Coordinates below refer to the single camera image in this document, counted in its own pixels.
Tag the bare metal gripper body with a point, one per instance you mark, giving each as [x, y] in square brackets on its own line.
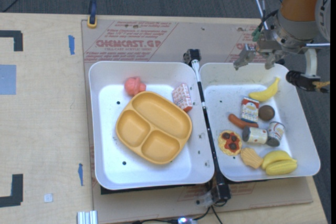
[273, 43]

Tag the yellow ridged biscuit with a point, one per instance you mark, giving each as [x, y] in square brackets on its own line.
[250, 158]

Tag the red and white packet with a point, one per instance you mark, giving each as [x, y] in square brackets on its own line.
[250, 110]

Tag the orange sausage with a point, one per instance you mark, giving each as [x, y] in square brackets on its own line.
[236, 121]

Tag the yellow banana bunch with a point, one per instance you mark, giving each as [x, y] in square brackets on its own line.
[279, 164]

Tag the orange divided plate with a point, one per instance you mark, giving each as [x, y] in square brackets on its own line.
[155, 123]

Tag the orange and white carton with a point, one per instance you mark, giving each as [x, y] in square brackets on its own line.
[182, 97]

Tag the pink toy doughnut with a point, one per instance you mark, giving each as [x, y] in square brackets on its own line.
[134, 85]

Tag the white plastic tray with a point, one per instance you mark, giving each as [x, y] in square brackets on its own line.
[110, 139]
[299, 133]

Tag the brown cardboard board red print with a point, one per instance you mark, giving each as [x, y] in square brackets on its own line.
[147, 36]

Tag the yellow pasta with meatballs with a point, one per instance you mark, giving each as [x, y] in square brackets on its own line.
[229, 143]

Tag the white can grey ends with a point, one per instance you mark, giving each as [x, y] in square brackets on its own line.
[256, 135]

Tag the brown ball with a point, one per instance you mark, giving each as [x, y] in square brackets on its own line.
[266, 113]

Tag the white can red print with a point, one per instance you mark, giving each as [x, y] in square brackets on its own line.
[277, 131]

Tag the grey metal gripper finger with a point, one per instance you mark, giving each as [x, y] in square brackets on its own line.
[246, 55]
[271, 59]

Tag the black cylinder on white bracket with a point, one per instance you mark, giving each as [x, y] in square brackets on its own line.
[302, 80]

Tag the thin black and white rod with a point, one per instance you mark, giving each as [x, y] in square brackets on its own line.
[207, 118]

